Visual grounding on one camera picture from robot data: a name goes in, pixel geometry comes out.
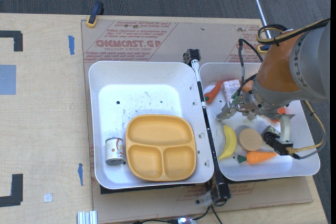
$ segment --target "light wood surface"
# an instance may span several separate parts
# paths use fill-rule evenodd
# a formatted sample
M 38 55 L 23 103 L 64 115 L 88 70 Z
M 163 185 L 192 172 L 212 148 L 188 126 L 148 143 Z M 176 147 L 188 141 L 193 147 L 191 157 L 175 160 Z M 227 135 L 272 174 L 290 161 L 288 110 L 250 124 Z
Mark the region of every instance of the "light wood surface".
M 153 17 L 112 17 L 154 20 Z M 23 174 L 20 206 L 1 207 L 1 223 L 76 223 L 92 205 L 82 15 L 0 14 L 0 30 L 20 30 L 24 51 L 0 38 L 0 65 L 16 65 L 16 95 L 0 95 L 0 197 Z M 256 23 L 255 19 L 167 18 L 165 22 Z M 68 36 L 75 38 L 70 55 Z M 83 185 L 78 166 L 82 164 Z M 312 177 L 312 203 L 219 213 L 223 223 L 327 223 Z M 52 193 L 53 202 L 44 202 Z M 218 223 L 208 214 L 198 223 Z

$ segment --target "red chili pepper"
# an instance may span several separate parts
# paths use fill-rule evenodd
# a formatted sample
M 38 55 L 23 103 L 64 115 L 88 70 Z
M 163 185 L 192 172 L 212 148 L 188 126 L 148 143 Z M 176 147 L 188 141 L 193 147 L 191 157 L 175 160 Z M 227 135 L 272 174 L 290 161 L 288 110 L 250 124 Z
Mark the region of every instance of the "red chili pepper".
M 218 92 L 219 92 L 219 90 L 220 90 L 222 84 L 223 84 L 223 81 L 222 81 L 222 80 L 219 80 L 219 81 L 217 82 L 217 84 L 213 87 L 213 89 L 212 89 L 210 92 L 207 92 L 207 93 L 204 95 L 204 97 L 205 97 L 205 101 L 206 101 L 207 103 L 211 103 L 211 102 L 215 99 L 215 97 L 216 97 L 216 95 L 218 94 Z

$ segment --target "banana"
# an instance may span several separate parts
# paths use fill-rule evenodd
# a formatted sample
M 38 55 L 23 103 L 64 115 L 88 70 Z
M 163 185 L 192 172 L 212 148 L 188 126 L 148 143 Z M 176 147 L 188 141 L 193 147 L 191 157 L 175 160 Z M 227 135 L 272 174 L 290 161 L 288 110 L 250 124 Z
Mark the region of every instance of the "banana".
M 225 146 L 218 157 L 219 161 L 224 158 L 229 158 L 234 153 L 237 146 L 236 132 L 229 125 L 224 125 L 223 130 L 225 135 Z

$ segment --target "can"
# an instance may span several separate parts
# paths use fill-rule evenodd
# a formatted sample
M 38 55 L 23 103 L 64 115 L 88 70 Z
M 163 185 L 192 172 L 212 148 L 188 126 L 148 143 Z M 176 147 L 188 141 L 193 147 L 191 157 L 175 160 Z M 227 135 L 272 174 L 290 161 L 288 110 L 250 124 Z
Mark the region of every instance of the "can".
M 125 164 L 123 153 L 123 140 L 118 137 L 112 137 L 105 141 L 105 162 L 107 165 Z

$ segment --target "carrot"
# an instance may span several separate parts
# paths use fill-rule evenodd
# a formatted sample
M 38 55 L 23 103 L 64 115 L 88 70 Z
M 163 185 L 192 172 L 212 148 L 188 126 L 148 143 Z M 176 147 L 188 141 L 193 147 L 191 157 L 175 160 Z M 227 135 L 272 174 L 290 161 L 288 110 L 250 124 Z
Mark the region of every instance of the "carrot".
M 246 154 L 246 157 L 239 155 L 238 162 L 242 163 L 247 161 L 249 164 L 257 164 L 274 158 L 275 156 L 277 156 L 276 152 L 250 151 Z
M 223 81 L 219 80 L 217 82 L 217 84 L 213 87 L 213 89 L 210 92 L 207 92 L 204 95 L 206 102 L 211 103 L 215 99 L 216 95 L 218 94 L 218 92 L 219 92 L 219 90 L 222 86 L 222 83 L 223 83 Z

